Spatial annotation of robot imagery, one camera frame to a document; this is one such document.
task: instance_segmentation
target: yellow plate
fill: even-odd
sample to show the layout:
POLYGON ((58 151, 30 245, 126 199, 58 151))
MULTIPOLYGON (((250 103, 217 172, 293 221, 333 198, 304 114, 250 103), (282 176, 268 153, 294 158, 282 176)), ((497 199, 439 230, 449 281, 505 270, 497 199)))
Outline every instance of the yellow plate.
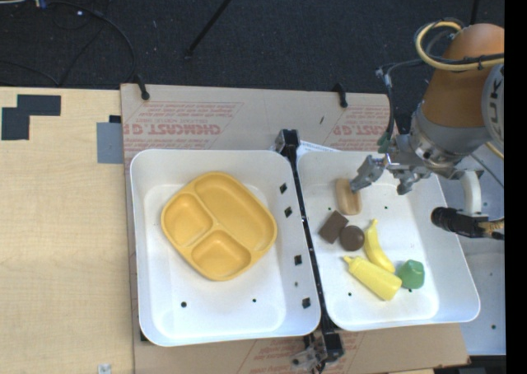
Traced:
POLYGON ((170 243, 203 276, 229 280, 273 245, 277 223, 264 204, 225 172, 189 182, 165 205, 161 227, 170 243))

